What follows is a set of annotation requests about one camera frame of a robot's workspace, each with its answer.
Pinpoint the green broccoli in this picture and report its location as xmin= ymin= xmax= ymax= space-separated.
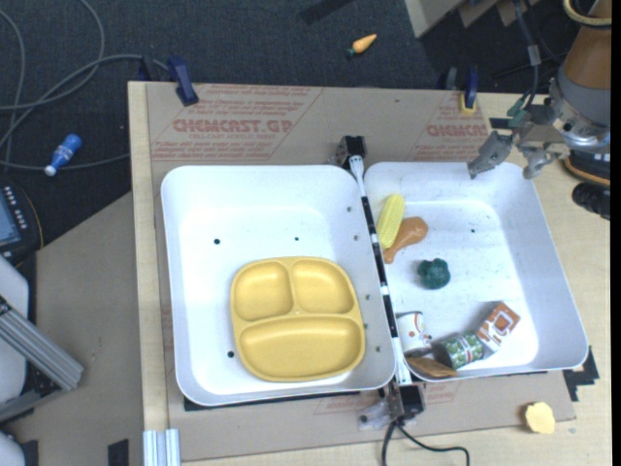
xmin=416 ymin=257 xmax=452 ymax=291

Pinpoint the white and orange can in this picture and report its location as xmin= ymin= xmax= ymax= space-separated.
xmin=394 ymin=310 xmax=434 ymax=354

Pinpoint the blue bottle white cap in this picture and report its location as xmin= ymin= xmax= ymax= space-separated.
xmin=43 ymin=132 xmax=83 ymax=178

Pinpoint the orange carrot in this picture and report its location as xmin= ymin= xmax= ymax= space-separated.
xmin=344 ymin=32 xmax=378 ymax=59

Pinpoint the thin black and white rod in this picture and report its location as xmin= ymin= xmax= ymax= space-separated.
xmin=348 ymin=154 xmax=414 ymax=386

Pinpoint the orange and white carton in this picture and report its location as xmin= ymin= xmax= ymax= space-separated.
xmin=474 ymin=300 xmax=522 ymax=354

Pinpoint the yellow corn cob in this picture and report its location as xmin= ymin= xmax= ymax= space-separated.
xmin=376 ymin=192 xmax=407 ymax=250

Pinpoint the orange chicken drumstick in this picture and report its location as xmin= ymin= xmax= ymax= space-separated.
xmin=381 ymin=216 xmax=430 ymax=266

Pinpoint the brown cardboard board red print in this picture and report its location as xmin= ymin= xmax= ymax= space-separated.
xmin=145 ymin=83 xmax=578 ymax=461

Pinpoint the yellow divided plate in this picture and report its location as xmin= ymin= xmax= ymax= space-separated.
xmin=229 ymin=255 xmax=367 ymax=384

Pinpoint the yellow flat crisp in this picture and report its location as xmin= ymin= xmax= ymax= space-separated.
xmin=524 ymin=400 xmax=557 ymax=436

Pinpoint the green and white can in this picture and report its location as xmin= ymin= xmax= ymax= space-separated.
xmin=436 ymin=330 xmax=486 ymax=372

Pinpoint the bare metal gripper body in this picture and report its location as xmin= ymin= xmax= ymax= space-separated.
xmin=511 ymin=93 xmax=611 ymax=158

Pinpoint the white plastic tray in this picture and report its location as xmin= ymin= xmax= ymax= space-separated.
xmin=159 ymin=164 xmax=397 ymax=408
xmin=362 ymin=160 xmax=590 ymax=384

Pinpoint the brown biscuit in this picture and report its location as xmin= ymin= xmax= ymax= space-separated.
xmin=404 ymin=354 xmax=459 ymax=380

